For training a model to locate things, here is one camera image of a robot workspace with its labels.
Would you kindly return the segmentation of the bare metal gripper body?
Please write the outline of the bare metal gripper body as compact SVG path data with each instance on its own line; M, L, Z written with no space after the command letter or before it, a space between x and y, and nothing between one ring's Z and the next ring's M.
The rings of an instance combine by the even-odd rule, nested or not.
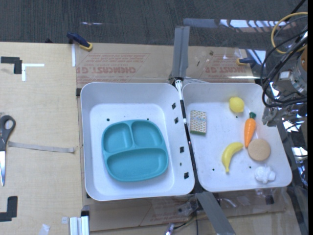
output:
M307 62L303 57L280 63L269 74L270 107L287 107L307 102Z

